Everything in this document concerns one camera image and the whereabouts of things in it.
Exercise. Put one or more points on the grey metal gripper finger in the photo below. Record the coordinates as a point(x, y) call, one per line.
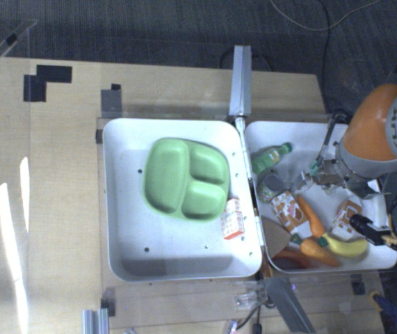
point(297, 186)
point(306, 176)

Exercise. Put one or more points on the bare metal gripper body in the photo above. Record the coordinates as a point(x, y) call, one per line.
point(328, 176)

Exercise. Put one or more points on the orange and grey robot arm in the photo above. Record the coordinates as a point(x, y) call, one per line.
point(368, 134)

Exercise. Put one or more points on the white plastic tray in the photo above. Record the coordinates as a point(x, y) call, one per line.
point(330, 200)
point(170, 249)

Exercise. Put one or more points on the green can with grey lid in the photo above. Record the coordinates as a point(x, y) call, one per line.
point(269, 188)

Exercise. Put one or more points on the brown and white carton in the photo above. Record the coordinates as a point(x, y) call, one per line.
point(344, 218)
point(290, 214)

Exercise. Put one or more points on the orange carrot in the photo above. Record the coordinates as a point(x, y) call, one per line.
point(311, 216)
point(316, 250)

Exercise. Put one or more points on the green plastic bottle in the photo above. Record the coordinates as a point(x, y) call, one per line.
point(269, 157)

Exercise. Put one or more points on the brown pizza slice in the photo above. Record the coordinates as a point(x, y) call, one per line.
point(274, 237)

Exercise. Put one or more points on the red and white carton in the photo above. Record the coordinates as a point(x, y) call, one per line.
point(232, 219)

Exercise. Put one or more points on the yellow banana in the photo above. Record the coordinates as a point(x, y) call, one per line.
point(347, 247)

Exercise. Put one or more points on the red-brown sausage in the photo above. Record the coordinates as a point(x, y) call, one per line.
point(290, 260)

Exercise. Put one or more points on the green divided plate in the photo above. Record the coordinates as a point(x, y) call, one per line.
point(170, 176)

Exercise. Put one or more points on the pale wood board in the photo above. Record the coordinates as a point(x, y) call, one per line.
point(62, 186)

